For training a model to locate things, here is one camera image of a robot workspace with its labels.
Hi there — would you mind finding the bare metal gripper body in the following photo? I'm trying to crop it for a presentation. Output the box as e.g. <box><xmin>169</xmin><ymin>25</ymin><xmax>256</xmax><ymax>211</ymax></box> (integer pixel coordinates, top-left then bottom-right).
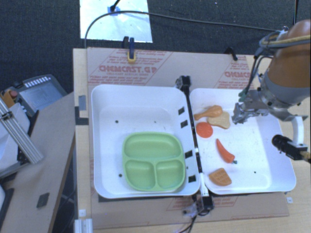
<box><xmin>239</xmin><ymin>90</ymin><xmax>308</xmax><ymax>122</ymax></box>

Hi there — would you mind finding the beige toy bread slice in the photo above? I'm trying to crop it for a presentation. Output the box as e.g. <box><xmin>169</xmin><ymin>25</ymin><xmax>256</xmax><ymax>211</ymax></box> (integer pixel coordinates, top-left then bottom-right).
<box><xmin>207</xmin><ymin>111</ymin><xmax>231</xmax><ymax>130</ymax></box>

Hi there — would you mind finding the tan toy chicken drumstick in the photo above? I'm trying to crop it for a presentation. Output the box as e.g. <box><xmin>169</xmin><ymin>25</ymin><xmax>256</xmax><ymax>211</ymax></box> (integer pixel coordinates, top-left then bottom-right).
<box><xmin>193</xmin><ymin>105</ymin><xmax>223</xmax><ymax>121</ymax></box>

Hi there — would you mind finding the orange round toy slice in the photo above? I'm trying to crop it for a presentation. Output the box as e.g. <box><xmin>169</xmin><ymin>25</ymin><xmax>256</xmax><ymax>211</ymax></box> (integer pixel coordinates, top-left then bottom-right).
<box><xmin>196</xmin><ymin>122</ymin><xmax>214</xmax><ymax>138</ymax></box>

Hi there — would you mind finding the white plastic tray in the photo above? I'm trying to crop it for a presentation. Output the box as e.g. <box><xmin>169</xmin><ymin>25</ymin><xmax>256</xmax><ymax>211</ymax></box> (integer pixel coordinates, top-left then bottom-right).
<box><xmin>90</xmin><ymin>84</ymin><xmax>201</xmax><ymax>200</ymax></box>
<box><xmin>189</xmin><ymin>88</ymin><xmax>297</xmax><ymax>195</ymax></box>

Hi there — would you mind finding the orange toy carrot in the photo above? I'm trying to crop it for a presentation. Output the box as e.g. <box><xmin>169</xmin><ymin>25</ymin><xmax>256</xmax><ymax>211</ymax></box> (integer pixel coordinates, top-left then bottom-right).
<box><xmin>216</xmin><ymin>138</ymin><xmax>237</xmax><ymax>165</ymax></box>

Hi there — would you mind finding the thin black and white rod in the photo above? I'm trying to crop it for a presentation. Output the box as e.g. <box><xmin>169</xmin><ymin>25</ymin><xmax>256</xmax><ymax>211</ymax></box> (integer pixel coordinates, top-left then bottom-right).
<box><xmin>182</xmin><ymin>86</ymin><xmax>209</xmax><ymax>197</ymax></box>

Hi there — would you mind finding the orange toy waffle wedge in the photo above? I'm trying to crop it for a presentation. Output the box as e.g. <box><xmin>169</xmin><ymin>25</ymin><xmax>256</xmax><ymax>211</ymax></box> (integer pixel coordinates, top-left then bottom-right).
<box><xmin>208</xmin><ymin>167</ymin><xmax>232</xmax><ymax>186</ymax></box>

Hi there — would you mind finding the brown cardboard board red print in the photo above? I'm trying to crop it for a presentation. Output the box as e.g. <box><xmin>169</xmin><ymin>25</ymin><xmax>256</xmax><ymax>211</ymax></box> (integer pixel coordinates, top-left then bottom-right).
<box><xmin>86</xmin><ymin>47</ymin><xmax>290</xmax><ymax>230</ymax></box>

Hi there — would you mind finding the green divided plate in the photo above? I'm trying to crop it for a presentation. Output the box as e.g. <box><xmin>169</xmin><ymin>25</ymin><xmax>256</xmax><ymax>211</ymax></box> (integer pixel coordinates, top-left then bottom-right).
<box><xmin>121</xmin><ymin>132</ymin><xmax>187</xmax><ymax>192</ymax></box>

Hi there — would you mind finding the black cylinder on white bracket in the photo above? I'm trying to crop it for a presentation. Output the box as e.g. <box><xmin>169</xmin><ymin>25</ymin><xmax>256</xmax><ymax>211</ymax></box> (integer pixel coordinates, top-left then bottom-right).
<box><xmin>271</xmin><ymin>116</ymin><xmax>308</xmax><ymax>161</ymax></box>

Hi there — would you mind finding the black block with thin wires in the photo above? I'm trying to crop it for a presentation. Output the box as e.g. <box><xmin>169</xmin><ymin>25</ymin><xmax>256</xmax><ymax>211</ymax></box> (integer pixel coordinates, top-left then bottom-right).
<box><xmin>175</xmin><ymin>75</ymin><xmax>192</xmax><ymax>90</ymax></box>
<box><xmin>197</xmin><ymin>195</ymin><xmax>214</xmax><ymax>216</ymax></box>

